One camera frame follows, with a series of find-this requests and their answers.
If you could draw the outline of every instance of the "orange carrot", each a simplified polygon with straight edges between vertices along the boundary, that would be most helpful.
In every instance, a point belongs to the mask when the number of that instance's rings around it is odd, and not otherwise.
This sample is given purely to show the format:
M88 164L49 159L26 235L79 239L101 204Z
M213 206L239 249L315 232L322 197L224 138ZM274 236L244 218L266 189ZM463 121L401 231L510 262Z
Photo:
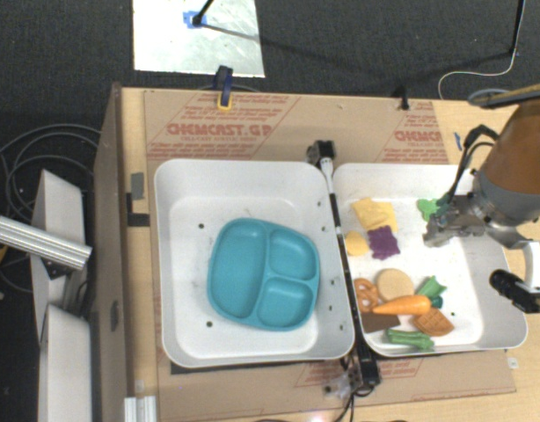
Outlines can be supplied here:
M376 306L372 309L372 312L394 316L405 314L421 316L428 312L431 305L430 299L425 295L404 295L383 305Z

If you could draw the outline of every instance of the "white plastic tray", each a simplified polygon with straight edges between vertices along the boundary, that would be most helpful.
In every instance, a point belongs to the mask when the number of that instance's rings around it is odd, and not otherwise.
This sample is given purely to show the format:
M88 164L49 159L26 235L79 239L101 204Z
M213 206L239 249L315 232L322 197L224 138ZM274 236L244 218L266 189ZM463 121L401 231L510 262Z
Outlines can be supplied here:
M401 253L385 260L374 259L371 252L348 257L354 278L374 280L384 268L406 272L417 288L435 275L448 289L442 294L442 313L456 327L450 334L433 338L433 354L473 350L512 348L526 338L524 315L508 299L498 295L489 284L495 269L507 269L499 244L488 236L453 238L439 248L426 247L422 234L426 223L416 207L417 199L441 197L456 175L455 166L409 164L344 164L334 174L340 220L345 233L364 230L352 203L365 197L389 201L395 210L398 233L395 237ZM471 189L471 175L464 174L457 193ZM416 330L409 316L401 316L402 330ZM389 344L383 331L365 333L369 346L388 357L424 354L415 347Z
M346 354L354 327L326 183L305 163L177 159L155 175L162 333L183 367L328 360ZM266 331L218 315L208 301L211 251L220 229L253 217L303 233L321 275L309 321Z

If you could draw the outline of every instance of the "black rod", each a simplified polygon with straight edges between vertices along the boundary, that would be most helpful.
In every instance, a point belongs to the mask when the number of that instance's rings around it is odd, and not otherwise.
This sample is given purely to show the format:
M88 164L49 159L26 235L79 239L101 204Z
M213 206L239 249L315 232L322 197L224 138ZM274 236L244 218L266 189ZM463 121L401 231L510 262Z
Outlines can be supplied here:
M200 26L201 25L201 19L204 17L206 12L209 9L209 6L214 2L214 0L207 0L206 4L203 5L203 8L201 8L201 11L198 12L195 16L192 17L192 25L193 26Z
M524 0L518 0L518 6L516 7L516 22L514 22L514 37L513 44L510 47L510 53L512 54L516 49L516 42L518 42L518 29L520 28L520 22L522 20L522 11L524 9Z

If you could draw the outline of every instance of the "black floor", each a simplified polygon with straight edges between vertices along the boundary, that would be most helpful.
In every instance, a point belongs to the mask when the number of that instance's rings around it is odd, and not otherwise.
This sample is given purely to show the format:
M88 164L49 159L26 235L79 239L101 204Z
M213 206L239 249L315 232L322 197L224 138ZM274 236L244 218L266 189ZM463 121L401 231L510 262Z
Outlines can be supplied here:
M1 146L49 124L99 128L114 81L175 88L211 82L209 76L134 71L131 2L0 0ZM517 0L256 0L256 5L266 78L239 83L262 91L368 96L389 96L403 85L412 98L438 98L437 83L446 72L507 69ZM466 98L487 87L535 83L540 83L540 0L527 0L512 70L498 77L451 76L442 90L445 98ZM11 164L24 145L7 150ZM26 157L35 154L68 156L92 166L92 149L73 138L47 139ZM26 200L33 199L44 165L86 186L79 171L42 160L18 174ZM1 162L0 211L6 211ZM26 263L5 273L30 287ZM5 292L0 422L32 421L38 347L31 296L1 278L0 290Z

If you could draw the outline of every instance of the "blue plate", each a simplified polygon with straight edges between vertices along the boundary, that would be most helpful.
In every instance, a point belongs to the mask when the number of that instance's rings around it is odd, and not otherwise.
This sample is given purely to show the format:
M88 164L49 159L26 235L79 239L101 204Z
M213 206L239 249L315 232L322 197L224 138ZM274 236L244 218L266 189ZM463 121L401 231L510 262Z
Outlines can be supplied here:
M305 324L315 307L319 257L308 237L258 219L236 219L219 233L208 298L222 316L275 331Z

